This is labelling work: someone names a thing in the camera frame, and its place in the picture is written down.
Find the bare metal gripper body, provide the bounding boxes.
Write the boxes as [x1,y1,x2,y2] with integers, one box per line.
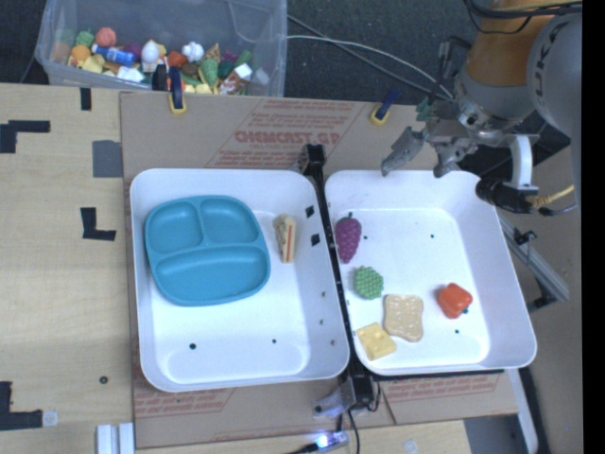
[422,103,510,161]

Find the white plastic tray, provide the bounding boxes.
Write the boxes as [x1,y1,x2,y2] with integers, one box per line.
[323,168,539,377]
[129,167,352,393]

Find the purple toy grapes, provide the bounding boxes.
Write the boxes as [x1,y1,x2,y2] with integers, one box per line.
[334,211,364,265]

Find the green toy grapes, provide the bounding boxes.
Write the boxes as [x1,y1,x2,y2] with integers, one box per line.
[353,265,385,301]

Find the orange toy bell pepper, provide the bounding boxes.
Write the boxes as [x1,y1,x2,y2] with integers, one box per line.
[436,282,475,321]

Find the thin black rod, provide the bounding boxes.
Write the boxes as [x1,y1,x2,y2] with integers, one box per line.
[309,170,361,378]

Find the toy sandwich wedge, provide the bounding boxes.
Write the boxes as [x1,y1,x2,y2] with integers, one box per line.
[271,213,298,265]

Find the tan toy bread slice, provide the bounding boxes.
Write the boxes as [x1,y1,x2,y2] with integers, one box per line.
[382,293,425,343]

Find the yellow toy cheese wedge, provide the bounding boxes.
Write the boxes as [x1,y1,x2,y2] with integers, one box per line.
[354,322,398,362]

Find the brown cardboard board red print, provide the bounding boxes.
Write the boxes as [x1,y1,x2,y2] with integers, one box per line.
[117,91,521,449]

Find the blue divided plate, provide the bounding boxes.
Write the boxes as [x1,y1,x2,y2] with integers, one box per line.
[143,194,272,308]

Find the clear plastic storage bin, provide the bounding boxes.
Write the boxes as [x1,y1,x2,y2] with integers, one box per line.
[33,0,289,98]

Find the black cylinder on white bracket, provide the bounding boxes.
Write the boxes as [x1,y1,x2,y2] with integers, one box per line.
[475,133,541,216]

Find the black block with thin wires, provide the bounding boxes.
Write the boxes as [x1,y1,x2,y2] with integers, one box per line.
[301,143,328,177]
[347,374,378,410]

